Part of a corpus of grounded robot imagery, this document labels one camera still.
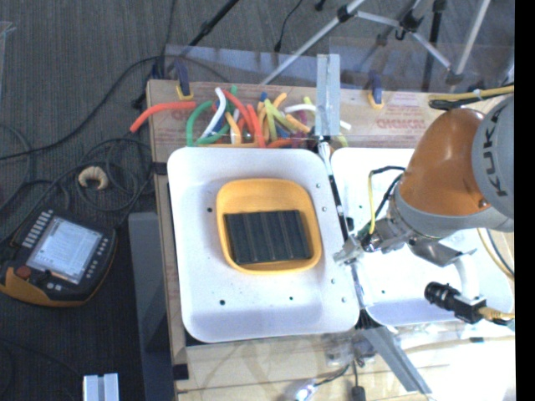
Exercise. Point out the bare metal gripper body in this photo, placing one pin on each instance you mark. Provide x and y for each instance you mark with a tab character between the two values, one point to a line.
386	236

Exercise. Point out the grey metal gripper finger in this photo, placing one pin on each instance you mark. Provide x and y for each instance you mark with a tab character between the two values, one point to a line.
356	242
343	256

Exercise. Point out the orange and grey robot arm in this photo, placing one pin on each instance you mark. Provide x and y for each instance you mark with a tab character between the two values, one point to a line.
443	161

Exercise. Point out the thin black and white rod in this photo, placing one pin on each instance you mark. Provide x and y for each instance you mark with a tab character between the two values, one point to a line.
337	199

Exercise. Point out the white plastic tray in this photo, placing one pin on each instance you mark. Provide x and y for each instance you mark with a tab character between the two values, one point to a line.
263	303
401	282

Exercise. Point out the black ribbed rectangular block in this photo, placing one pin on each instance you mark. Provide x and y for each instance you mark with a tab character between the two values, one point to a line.
267	237

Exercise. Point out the yellow bowl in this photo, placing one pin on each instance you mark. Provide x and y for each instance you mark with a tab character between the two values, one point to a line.
263	192

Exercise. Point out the brown cardboard board red print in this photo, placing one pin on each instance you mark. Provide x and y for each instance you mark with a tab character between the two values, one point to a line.
376	117

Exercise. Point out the orange foam tube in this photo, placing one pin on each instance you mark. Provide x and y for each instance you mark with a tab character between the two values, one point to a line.
297	123
271	102
234	128

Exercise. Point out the white foam tube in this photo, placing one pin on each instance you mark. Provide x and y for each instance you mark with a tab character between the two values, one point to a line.
219	113
301	107

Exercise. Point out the yellow-green foam tube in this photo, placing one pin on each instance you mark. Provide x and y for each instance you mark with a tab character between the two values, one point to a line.
278	116

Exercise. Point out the red foam tube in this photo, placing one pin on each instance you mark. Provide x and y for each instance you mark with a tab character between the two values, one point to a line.
239	107
256	125
161	110

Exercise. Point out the blue foam tube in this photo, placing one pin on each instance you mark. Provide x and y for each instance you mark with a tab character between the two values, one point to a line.
263	96

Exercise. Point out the green foam tube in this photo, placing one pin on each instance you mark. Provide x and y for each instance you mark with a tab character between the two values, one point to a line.
191	123
213	139

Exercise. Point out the silver tripod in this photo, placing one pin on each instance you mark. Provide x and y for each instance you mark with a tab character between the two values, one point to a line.
376	17

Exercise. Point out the beige toy croissant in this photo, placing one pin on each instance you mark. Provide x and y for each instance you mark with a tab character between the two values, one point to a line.
90	174

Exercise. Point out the black cylinder on white bracket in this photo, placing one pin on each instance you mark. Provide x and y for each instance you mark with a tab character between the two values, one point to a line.
445	297

